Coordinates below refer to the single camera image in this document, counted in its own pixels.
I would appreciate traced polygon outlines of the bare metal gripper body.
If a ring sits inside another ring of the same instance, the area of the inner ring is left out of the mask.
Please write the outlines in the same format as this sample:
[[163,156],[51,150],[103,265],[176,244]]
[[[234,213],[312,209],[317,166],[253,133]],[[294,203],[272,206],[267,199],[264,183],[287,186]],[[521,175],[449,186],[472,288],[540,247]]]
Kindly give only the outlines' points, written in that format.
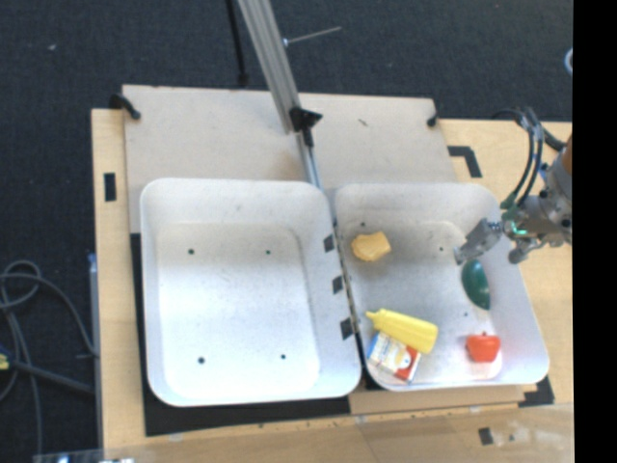
[[518,249],[572,244],[572,207],[550,189],[519,199],[502,213],[505,234]]

